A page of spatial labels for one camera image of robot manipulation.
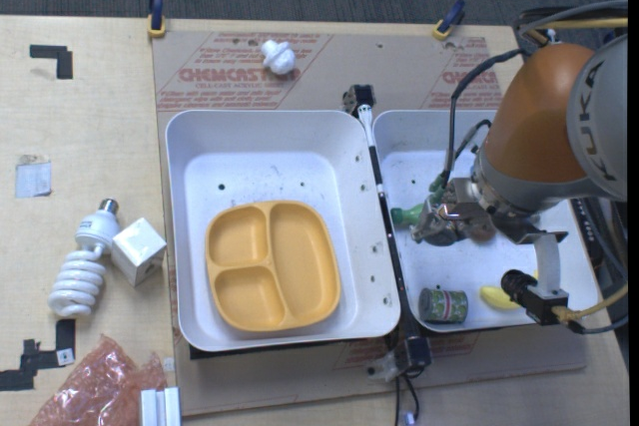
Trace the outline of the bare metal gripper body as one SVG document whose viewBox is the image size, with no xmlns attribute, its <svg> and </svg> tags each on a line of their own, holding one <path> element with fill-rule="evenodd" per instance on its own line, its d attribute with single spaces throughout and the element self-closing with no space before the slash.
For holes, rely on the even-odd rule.
<svg viewBox="0 0 639 426">
<path fill-rule="evenodd" d="M 440 218 L 467 219 L 471 225 L 470 237 L 495 237 L 496 235 L 496 229 L 489 214 L 479 205 L 471 179 L 451 179 L 435 211 Z"/>
</svg>

